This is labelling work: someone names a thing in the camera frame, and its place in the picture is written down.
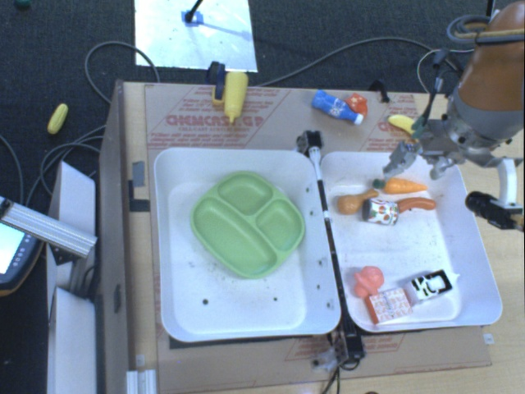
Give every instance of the blue plastic bottle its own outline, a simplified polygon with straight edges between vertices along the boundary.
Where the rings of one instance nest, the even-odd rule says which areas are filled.
[[[340,120],[350,120],[356,126],[363,122],[363,115],[354,112],[348,104],[335,96],[327,94],[324,90],[318,90],[312,100],[312,106],[320,109],[331,117]]]

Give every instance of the yellow bottle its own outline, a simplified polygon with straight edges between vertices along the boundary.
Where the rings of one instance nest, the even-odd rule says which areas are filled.
[[[230,71],[226,74],[224,88],[224,113],[233,124],[243,111],[246,89],[248,88],[248,75],[242,71]]]

